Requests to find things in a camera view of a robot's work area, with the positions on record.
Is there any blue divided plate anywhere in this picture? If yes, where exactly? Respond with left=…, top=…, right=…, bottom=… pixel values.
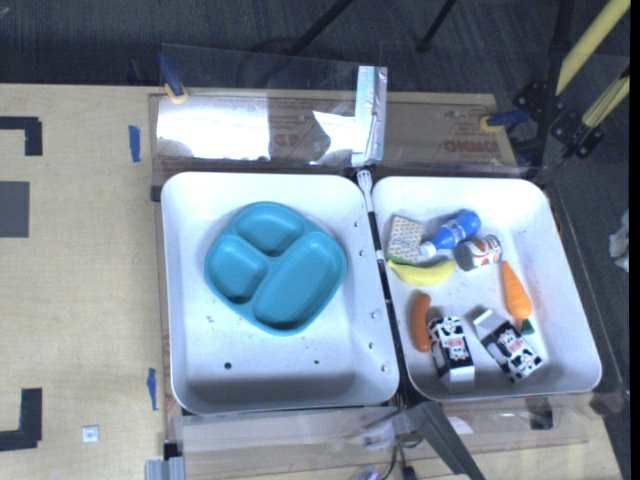
left=203, top=201, right=348, bottom=338

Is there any yellow banana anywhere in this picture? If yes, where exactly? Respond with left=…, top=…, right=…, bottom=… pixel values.
left=386, top=257, right=457, bottom=287

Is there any blue and white bottle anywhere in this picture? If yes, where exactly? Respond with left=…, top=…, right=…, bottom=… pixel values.
left=418, top=209, right=483, bottom=259

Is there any orange sausage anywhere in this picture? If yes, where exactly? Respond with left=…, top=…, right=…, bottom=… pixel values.
left=410, top=292, right=433, bottom=354

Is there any white plastic tray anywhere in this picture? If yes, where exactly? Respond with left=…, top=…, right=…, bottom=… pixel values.
left=371, top=175, right=603, bottom=403
left=160, top=170, right=401, bottom=415

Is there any white and orange can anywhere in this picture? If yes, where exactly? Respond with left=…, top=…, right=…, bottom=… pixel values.
left=453, top=234, right=503, bottom=272

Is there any cow print milk carton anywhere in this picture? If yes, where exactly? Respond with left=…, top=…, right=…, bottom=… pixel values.
left=472, top=308, right=544, bottom=384
left=427, top=316, right=476, bottom=384

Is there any orange carrot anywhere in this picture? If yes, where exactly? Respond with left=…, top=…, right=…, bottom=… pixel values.
left=500, top=260, right=536, bottom=335

